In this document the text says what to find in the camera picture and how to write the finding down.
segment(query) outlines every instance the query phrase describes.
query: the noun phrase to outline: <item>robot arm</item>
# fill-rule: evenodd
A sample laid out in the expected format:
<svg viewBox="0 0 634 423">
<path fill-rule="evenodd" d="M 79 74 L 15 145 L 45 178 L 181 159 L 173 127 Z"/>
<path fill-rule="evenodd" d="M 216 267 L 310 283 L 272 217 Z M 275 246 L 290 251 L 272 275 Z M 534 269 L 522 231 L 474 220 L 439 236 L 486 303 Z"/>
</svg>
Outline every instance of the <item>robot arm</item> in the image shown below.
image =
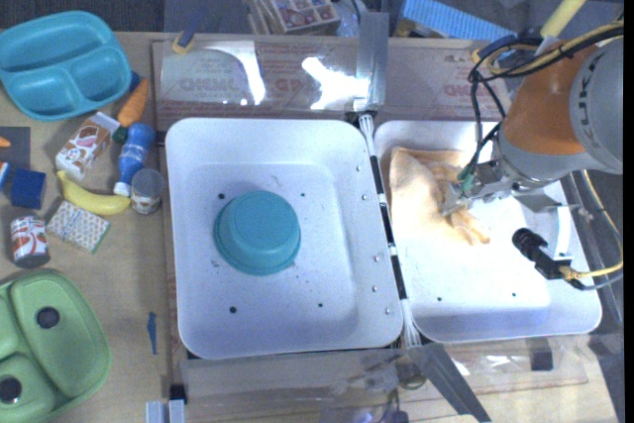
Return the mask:
<svg viewBox="0 0 634 423">
<path fill-rule="evenodd" d="M 445 213 L 531 192 L 580 169 L 623 172 L 623 39 L 532 73 L 490 136 L 491 160 L 466 168 Z"/>
</svg>

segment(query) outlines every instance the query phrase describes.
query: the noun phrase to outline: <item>teal bowl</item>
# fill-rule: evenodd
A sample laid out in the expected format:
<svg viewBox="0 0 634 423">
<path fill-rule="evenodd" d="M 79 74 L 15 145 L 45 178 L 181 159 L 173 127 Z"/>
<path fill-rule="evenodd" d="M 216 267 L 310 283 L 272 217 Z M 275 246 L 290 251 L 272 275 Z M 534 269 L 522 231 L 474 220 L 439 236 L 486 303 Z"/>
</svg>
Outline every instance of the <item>teal bowl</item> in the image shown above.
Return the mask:
<svg viewBox="0 0 634 423">
<path fill-rule="evenodd" d="M 232 199 L 214 223 L 214 242 L 224 260 L 250 275 L 289 267 L 301 244 L 297 214 L 282 197 L 264 190 Z"/>
</svg>

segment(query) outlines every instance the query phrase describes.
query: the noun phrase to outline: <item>orange object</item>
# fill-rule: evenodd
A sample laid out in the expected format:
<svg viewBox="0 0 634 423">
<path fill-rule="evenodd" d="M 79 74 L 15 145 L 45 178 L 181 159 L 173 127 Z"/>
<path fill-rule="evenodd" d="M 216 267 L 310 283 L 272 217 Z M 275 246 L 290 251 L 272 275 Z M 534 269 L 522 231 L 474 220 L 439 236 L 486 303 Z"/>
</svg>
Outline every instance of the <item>orange object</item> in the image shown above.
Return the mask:
<svg viewBox="0 0 634 423">
<path fill-rule="evenodd" d="M 502 124 L 511 145 L 549 156 L 583 152 L 571 122 L 570 93 L 583 61 L 594 50 L 596 46 L 583 49 L 524 79 Z"/>
<path fill-rule="evenodd" d="M 141 83 L 137 85 L 137 88 L 130 94 L 130 97 L 128 97 L 128 100 L 117 115 L 117 120 L 121 124 L 121 127 L 128 128 L 135 122 L 141 121 L 143 112 L 146 109 L 149 90 L 150 81 L 147 78 L 143 78 Z"/>
</svg>

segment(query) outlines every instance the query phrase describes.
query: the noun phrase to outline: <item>toy kitchen sink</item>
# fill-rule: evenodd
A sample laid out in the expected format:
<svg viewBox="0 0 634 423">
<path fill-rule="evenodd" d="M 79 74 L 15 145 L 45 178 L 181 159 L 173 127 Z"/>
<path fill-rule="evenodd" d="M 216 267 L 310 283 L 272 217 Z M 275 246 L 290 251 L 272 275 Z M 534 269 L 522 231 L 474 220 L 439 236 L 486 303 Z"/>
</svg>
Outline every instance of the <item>toy kitchen sink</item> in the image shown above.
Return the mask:
<svg viewBox="0 0 634 423">
<path fill-rule="evenodd" d="M 472 151 L 473 132 L 473 122 L 386 122 L 374 143 L 385 167 L 395 146 Z M 548 234 L 567 228 L 562 234 L 573 263 L 584 268 L 572 221 L 532 213 L 511 198 L 473 209 L 490 226 L 489 245 L 451 251 L 401 233 L 394 257 L 369 148 L 352 124 L 190 118 L 169 129 L 165 149 L 178 330 L 199 358 L 388 346 L 407 322 L 395 275 L 400 271 L 413 324 L 432 341 L 581 334 L 600 321 L 594 291 L 545 280 L 511 244 L 521 227 Z M 301 233 L 292 263 L 267 275 L 236 269 L 214 241 L 222 210 L 253 191 L 283 198 Z M 548 192 L 566 201 L 559 182 Z"/>
</svg>

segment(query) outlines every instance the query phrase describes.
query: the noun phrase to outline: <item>small can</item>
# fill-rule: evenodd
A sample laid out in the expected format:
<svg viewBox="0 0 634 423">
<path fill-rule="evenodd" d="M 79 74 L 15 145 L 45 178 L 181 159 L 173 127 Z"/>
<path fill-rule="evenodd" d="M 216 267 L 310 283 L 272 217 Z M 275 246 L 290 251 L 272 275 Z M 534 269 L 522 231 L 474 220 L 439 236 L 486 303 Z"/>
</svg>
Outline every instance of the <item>small can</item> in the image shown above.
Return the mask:
<svg viewBox="0 0 634 423">
<path fill-rule="evenodd" d="M 18 217 L 11 222 L 13 261 L 20 268 L 35 268 L 51 260 L 45 233 L 46 222 L 35 215 Z"/>
<path fill-rule="evenodd" d="M 160 206 L 160 195 L 165 187 L 165 179 L 156 169 L 144 167 L 137 171 L 132 178 L 130 193 L 130 204 L 133 210 L 142 215 L 156 212 Z"/>
</svg>

